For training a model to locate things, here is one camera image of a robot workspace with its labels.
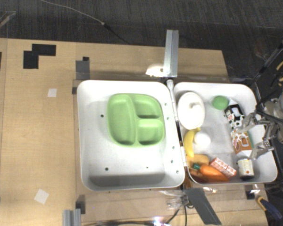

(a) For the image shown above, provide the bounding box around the orange carrot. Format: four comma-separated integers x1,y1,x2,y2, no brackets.
192,163,230,182

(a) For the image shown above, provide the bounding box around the white plastic tray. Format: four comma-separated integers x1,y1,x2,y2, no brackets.
173,81,279,186
76,79,186,192

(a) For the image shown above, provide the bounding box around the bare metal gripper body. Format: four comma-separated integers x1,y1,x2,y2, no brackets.
258,99,283,148

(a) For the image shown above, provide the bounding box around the white egg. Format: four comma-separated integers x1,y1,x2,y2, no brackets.
193,131,212,148

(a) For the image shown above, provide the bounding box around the white and orange can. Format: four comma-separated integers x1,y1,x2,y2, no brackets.
237,157,255,181

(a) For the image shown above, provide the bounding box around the green ball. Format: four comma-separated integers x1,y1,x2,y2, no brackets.
211,95,229,111

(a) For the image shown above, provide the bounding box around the green divided plate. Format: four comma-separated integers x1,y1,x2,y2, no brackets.
106,93,166,147

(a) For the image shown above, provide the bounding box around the orange and white carton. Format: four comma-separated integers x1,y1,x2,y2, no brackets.
230,128,254,158

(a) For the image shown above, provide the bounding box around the white bowl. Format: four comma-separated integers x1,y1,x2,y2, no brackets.
177,91,206,130

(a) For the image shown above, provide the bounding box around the yellow banana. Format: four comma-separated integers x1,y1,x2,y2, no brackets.
183,127,201,159

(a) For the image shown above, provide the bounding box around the yellow bread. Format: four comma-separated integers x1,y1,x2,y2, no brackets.
186,153,210,169

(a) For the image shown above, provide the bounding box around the pale wood board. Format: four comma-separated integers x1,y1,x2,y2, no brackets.
74,41,269,226

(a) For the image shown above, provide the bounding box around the red and white packet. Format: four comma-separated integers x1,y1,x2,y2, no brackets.
209,157,238,179

